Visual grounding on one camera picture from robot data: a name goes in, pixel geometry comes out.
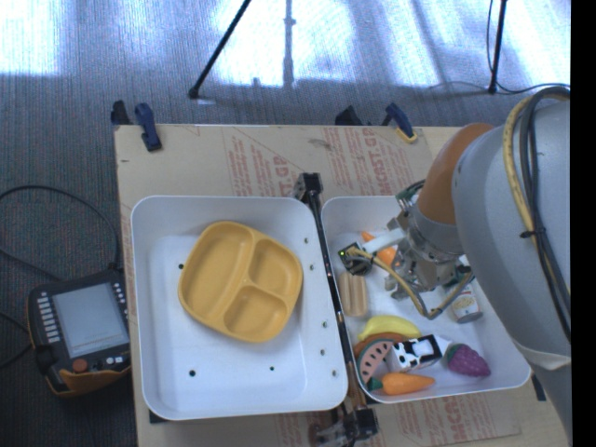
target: yellow divided plate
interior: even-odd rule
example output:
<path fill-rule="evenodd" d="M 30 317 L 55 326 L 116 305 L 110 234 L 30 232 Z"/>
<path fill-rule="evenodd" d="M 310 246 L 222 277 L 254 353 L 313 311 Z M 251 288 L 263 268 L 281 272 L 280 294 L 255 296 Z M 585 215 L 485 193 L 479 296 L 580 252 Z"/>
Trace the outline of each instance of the yellow divided plate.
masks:
<path fill-rule="evenodd" d="M 242 223 L 209 225 L 196 241 L 178 283 L 184 309 L 234 338 L 260 343 L 278 335 L 302 288 L 298 257 Z"/>

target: gray floor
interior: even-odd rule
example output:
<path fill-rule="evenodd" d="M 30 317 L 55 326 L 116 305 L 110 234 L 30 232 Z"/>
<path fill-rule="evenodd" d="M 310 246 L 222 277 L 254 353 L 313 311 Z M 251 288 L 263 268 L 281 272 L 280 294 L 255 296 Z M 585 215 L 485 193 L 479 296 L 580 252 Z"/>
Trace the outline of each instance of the gray floor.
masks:
<path fill-rule="evenodd" d="M 495 94 L 500 0 L 490 22 L 491 0 L 252 0 L 199 100 L 187 91 L 243 0 L 0 2 L 0 192 L 58 187 L 116 225 L 118 100 L 131 118 L 148 103 L 158 123 L 332 125 L 351 104 L 376 125 L 394 102 L 415 126 L 500 125 L 537 85 L 570 84 L 571 0 L 508 0 Z M 110 258 L 102 222 L 63 196 L 22 191 L 0 214 L 0 245 L 61 278 Z M 27 293 L 48 281 L 0 254 L 0 310 L 24 323 Z M 0 318 L 0 363 L 26 344 Z M 3 445 L 134 445 L 130 380 L 66 401 L 31 351 L 0 373 Z"/>

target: cardboard table surface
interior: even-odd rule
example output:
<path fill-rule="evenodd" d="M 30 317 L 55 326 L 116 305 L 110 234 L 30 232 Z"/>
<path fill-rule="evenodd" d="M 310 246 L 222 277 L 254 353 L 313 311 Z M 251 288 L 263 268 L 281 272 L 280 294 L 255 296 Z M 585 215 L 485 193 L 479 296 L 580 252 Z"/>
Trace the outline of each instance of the cardboard table surface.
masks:
<path fill-rule="evenodd" d="M 140 126 L 115 129 L 115 158 L 129 299 L 138 443 L 310 446 L 329 413 L 287 413 L 185 422 L 151 422 L 141 389 L 130 214 L 146 196 L 288 196 L 299 174 L 318 172 L 323 200 L 391 196 L 427 176 L 458 128 L 414 128 L 407 143 L 390 127 L 157 125 L 162 149 L 149 152 Z M 380 431 L 362 446 L 563 447 L 552 404 L 532 383 L 514 389 L 374 407 Z"/>

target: banana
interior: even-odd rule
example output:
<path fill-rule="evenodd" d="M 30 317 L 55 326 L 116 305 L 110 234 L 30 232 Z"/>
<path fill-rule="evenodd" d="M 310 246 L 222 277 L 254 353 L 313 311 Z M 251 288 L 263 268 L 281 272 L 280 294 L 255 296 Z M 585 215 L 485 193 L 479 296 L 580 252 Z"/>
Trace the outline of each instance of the banana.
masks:
<path fill-rule="evenodd" d="M 416 325 L 406 318 L 395 315 L 377 315 L 369 318 L 364 325 L 364 330 L 358 335 L 358 339 L 362 341 L 368 336 L 379 332 L 397 332 L 408 339 L 422 336 Z"/>

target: white tray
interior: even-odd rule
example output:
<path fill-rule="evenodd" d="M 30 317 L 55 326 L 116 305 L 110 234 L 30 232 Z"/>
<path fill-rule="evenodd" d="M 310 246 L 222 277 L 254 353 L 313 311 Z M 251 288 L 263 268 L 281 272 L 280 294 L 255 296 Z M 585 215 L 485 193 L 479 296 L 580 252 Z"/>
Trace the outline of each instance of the white tray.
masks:
<path fill-rule="evenodd" d="M 337 252 L 354 241 L 361 240 L 361 231 L 381 235 L 387 231 L 386 224 L 400 213 L 400 206 L 393 196 L 350 196 L 337 197 L 325 203 L 321 219 L 329 248 L 332 271 L 335 279 L 345 271 Z M 429 388 L 400 396 L 386 396 L 369 393 L 372 399 L 382 403 L 396 403 L 408 400 L 422 400 L 469 394 L 481 391 L 507 389 L 523 385 L 530 376 L 530 367 L 509 338 L 503 324 L 486 299 L 481 287 L 473 281 L 475 294 L 484 315 L 469 323 L 460 324 L 450 309 L 434 320 L 428 320 L 418 313 L 409 298 L 395 300 L 385 290 L 386 272 L 375 266 L 366 276 L 369 293 L 369 315 L 363 318 L 345 317 L 351 344 L 358 341 L 366 320 L 374 315 L 398 315 L 413 322 L 422 334 L 436 334 L 441 337 L 470 345 L 483 356 L 492 373 L 484 378 L 464 376 L 449 371 L 442 361 L 421 368 L 418 373 L 432 376 L 436 383 Z M 422 293 L 428 309 L 438 306 L 444 292 L 437 288 Z"/>
<path fill-rule="evenodd" d="M 300 259 L 303 288 L 282 332 L 247 343 L 193 319 L 179 265 L 209 224 L 231 220 Z M 142 393 L 168 420 L 321 411 L 347 392 L 344 355 L 315 219 L 289 197 L 150 196 L 131 214 Z"/>

